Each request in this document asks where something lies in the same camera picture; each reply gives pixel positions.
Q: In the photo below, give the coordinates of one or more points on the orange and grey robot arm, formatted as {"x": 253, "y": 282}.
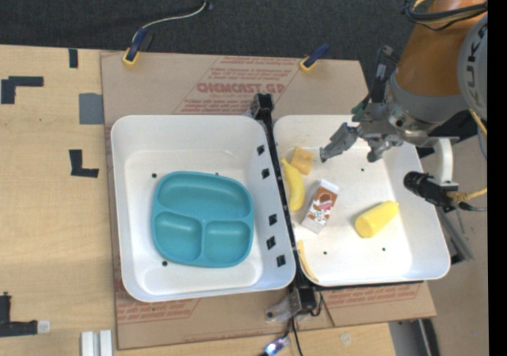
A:
{"x": 431, "y": 57}

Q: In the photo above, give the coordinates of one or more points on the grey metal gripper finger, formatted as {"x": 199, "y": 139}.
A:
{"x": 340, "y": 140}
{"x": 378, "y": 150}

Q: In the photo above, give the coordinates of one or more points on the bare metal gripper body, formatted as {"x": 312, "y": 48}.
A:
{"x": 380, "y": 120}

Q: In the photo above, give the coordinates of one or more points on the yellow banana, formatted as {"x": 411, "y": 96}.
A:
{"x": 295, "y": 188}

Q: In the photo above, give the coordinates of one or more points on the white plastic tray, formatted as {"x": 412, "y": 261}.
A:
{"x": 356, "y": 259}
{"x": 190, "y": 140}

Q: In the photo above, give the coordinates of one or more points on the brown and white carton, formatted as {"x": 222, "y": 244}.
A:
{"x": 319, "y": 207}

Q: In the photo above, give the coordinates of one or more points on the brown cardboard board red print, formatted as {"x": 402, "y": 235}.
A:
{"x": 158, "y": 85}

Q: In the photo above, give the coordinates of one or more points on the black cylinder on white bracket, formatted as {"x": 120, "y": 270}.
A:
{"x": 425, "y": 186}

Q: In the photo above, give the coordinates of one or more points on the blue divided plate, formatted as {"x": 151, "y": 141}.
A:
{"x": 202, "y": 219}

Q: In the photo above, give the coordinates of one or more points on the orange bread piece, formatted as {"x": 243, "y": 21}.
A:
{"x": 302, "y": 160}

